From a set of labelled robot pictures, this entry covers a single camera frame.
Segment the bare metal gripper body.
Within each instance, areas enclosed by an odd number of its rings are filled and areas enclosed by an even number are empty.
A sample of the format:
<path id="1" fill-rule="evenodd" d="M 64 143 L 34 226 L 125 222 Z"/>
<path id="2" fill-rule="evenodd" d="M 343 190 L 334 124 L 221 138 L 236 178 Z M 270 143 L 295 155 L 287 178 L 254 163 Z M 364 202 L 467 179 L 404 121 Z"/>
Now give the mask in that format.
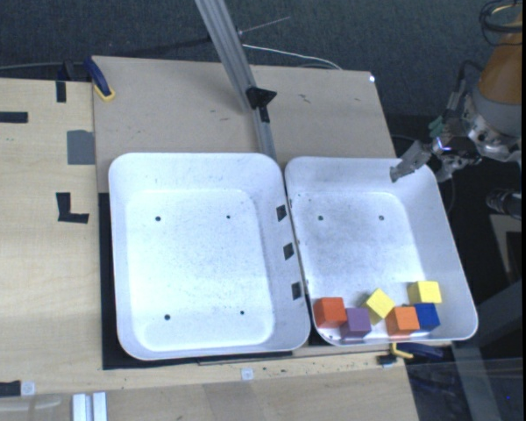
<path id="1" fill-rule="evenodd" d="M 484 158 L 503 163 L 522 165 L 520 140 L 496 131 L 484 118 L 437 118 L 429 124 L 432 138 L 431 152 L 440 161 L 435 173 L 439 182 Z"/>

